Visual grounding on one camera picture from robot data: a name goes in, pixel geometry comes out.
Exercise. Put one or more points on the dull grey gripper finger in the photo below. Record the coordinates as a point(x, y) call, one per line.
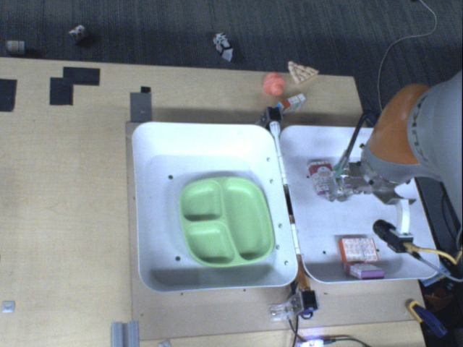
point(336, 194)
point(340, 177)

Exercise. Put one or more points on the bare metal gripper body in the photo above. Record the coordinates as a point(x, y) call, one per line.
point(361, 183)

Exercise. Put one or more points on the red and white packet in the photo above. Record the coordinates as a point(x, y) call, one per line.
point(318, 174)

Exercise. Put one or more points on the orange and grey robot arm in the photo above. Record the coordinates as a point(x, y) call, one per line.
point(427, 128)

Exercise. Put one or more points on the white plastic tray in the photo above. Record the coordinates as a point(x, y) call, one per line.
point(325, 222)
point(159, 212)

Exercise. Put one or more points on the orange patterned packet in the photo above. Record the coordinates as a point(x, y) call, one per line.
point(358, 249)

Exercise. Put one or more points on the thin black and white rod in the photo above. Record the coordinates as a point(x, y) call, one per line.
point(280, 157)

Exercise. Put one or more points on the pink packet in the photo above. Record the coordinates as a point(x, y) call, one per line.
point(363, 270)

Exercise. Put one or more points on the red and white carton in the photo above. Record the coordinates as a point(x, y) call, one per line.
point(292, 103)

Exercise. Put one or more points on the green divided plate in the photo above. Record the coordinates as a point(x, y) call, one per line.
point(246, 212)

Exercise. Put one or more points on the tan pizza slice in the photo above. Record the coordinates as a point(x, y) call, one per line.
point(299, 72)

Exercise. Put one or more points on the pink doughnut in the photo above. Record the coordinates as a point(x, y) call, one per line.
point(273, 83)

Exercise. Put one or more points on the black and white carton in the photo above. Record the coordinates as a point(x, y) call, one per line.
point(223, 47)

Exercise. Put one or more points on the small pale can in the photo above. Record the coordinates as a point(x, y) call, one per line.
point(15, 46)

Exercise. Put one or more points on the black cylinder on white bracket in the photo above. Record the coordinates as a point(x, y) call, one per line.
point(388, 235)

